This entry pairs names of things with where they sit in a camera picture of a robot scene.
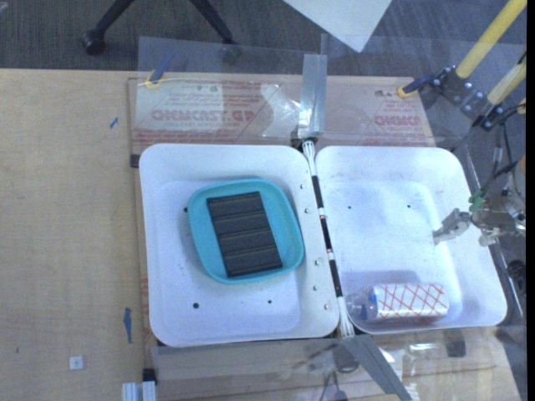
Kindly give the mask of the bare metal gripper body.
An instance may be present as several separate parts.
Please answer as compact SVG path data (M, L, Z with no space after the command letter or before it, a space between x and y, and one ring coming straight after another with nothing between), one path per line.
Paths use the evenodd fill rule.
M470 198L471 223L485 237L525 236L525 192L509 185L499 192L478 190Z

